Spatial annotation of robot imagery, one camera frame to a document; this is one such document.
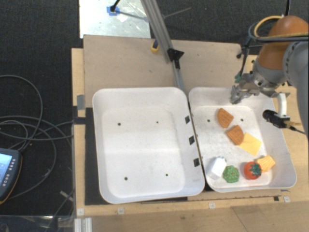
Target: toy bread slice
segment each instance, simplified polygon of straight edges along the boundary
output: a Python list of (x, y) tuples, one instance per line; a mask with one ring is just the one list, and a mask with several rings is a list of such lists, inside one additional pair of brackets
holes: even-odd
[(233, 120), (233, 116), (229, 114), (223, 108), (220, 108), (217, 114), (219, 124), (222, 125), (223, 128), (227, 128)]
[(240, 145), (243, 141), (244, 135), (239, 125), (234, 126), (228, 133), (228, 137), (235, 145)]

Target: touchscreen display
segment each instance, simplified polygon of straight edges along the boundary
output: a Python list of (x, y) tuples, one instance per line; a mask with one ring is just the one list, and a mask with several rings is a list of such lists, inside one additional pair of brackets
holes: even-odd
[(10, 165), (11, 159), (12, 156), (0, 153), (0, 183), (2, 183), (5, 173)]

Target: empty white tray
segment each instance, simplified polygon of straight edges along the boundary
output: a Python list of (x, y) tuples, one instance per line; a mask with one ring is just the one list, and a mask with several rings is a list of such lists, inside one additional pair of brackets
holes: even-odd
[[(223, 178), (213, 180), (206, 175), (209, 186), (218, 192), (293, 186), (296, 183), (296, 173), (282, 131), (262, 117), (266, 109), (275, 110), (272, 99), (260, 94), (232, 105), (229, 102), (230, 96), (231, 88), (197, 87), (189, 93), (192, 118), (206, 172), (211, 161), (218, 156), (225, 157), (227, 165), (237, 167), (240, 172), (239, 181), (232, 184)], [(220, 108), (234, 116), (227, 129), (218, 123), (217, 112)], [(239, 125), (244, 133), (262, 141), (256, 157), (234, 145), (228, 138), (226, 132), (234, 125)], [(276, 165), (270, 171), (262, 173), (260, 178), (247, 180), (243, 173), (245, 163), (267, 154), (275, 160)]]
[(205, 179), (186, 95), (174, 87), (93, 97), (99, 189), (109, 203), (199, 194)]

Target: green toy vegetable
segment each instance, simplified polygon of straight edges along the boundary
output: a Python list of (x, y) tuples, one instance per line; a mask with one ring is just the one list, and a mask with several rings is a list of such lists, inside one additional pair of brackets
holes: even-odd
[(239, 171), (234, 166), (227, 166), (223, 172), (223, 179), (227, 183), (238, 182), (239, 180)]

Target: toy tomato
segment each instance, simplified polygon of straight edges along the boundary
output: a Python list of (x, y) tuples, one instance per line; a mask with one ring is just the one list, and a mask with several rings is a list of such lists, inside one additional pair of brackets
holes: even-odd
[(250, 161), (245, 165), (243, 171), (248, 179), (255, 180), (261, 176), (262, 169), (260, 164)]

